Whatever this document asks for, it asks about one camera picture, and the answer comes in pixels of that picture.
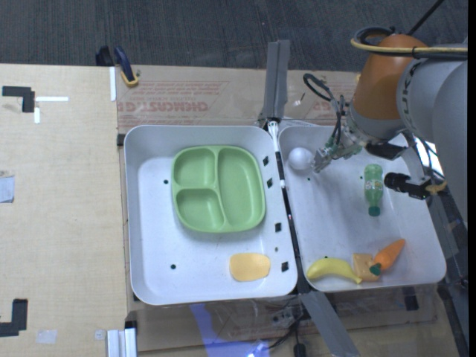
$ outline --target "banana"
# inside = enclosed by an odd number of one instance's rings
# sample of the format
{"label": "banana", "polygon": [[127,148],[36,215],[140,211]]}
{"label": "banana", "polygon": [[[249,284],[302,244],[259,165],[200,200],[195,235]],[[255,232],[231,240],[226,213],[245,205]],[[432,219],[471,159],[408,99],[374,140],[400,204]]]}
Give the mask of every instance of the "banana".
{"label": "banana", "polygon": [[352,267],[346,260],[328,257],[316,260],[308,268],[306,276],[308,279],[318,279],[329,274],[352,279],[357,284],[360,284],[362,281],[362,279],[354,273]]}

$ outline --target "green plate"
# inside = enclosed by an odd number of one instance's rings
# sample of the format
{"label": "green plate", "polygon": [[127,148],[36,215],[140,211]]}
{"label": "green plate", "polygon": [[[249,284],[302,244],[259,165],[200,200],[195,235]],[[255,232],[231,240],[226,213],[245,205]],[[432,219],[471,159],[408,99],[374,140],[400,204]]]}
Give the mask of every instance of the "green plate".
{"label": "green plate", "polygon": [[173,204],[189,229],[208,233],[249,230],[266,212],[260,168],[241,147],[183,149],[172,163]]}

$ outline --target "white tray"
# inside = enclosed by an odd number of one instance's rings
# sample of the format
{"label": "white tray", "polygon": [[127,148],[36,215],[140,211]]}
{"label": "white tray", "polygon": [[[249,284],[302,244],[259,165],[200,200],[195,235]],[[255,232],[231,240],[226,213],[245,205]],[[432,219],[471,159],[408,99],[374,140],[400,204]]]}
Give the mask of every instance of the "white tray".
{"label": "white tray", "polygon": [[446,261],[426,202],[406,193],[384,189],[381,214],[369,216],[364,199],[364,168],[380,164],[389,172],[409,174],[401,159],[387,161],[362,150],[358,155],[332,161],[319,173],[293,170],[287,157],[295,147],[315,153],[332,133],[328,126],[290,126],[279,137],[303,270],[317,259],[337,257],[352,265],[352,253],[376,252],[398,238],[406,244],[394,266],[376,282],[355,284],[334,276],[310,280],[323,292],[373,289],[436,283],[446,273]]}
{"label": "white tray", "polygon": [[[171,191],[173,158],[184,148],[202,145],[242,147],[256,158],[266,199],[266,214],[257,227],[209,234],[180,223]],[[267,132],[253,126],[138,126],[128,132],[124,154],[130,275],[140,300],[165,305],[276,297],[293,290],[298,273],[274,147]],[[229,258],[243,252],[267,255],[269,275],[251,282],[233,279]]]}

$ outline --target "orange carrot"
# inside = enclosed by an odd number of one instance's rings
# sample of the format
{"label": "orange carrot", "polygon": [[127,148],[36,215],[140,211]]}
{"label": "orange carrot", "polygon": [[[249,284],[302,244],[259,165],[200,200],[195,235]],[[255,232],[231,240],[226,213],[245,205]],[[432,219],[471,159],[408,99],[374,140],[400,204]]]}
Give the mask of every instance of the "orange carrot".
{"label": "orange carrot", "polygon": [[370,272],[374,275],[380,275],[381,271],[390,268],[400,255],[404,244],[405,240],[401,238],[380,250],[373,258],[375,264],[370,267]]}

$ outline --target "egg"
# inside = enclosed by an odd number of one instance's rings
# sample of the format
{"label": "egg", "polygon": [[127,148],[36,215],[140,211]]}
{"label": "egg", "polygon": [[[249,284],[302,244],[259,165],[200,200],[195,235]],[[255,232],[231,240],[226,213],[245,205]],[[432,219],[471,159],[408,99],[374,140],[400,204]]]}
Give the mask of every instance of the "egg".
{"label": "egg", "polygon": [[294,170],[307,170],[312,166],[314,156],[306,148],[297,147],[289,153],[289,165]]}

